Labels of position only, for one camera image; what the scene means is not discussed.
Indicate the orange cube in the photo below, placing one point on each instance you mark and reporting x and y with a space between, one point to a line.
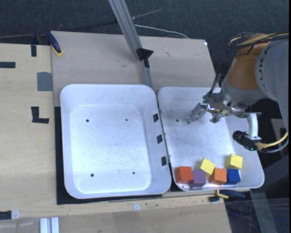
218 176
183 174

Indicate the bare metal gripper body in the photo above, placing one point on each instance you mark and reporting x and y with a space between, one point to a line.
220 104

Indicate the purple cube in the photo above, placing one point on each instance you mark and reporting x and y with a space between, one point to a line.
198 178

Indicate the white plastic tray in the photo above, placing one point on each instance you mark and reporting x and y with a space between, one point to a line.
111 142
201 142

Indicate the blue cube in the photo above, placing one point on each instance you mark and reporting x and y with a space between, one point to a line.
233 176

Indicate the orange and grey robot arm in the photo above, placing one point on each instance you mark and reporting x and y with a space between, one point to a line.
271 67

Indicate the black cylinder on white bracket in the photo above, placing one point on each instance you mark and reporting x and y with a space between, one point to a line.
243 138

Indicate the yellow cube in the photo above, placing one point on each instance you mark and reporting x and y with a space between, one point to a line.
207 166
234 161

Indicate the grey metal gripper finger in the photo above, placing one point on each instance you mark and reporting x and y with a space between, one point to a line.
217 118
196 112

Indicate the pale wood board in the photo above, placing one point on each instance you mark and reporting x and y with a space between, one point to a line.
99 62

